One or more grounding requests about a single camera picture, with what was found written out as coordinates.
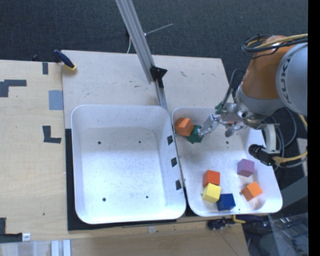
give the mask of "blue block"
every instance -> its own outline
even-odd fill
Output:
[[[219,200],[216,202],[219,211],[231,210],[236,206],[234,195],[230,194],[221,194]]]

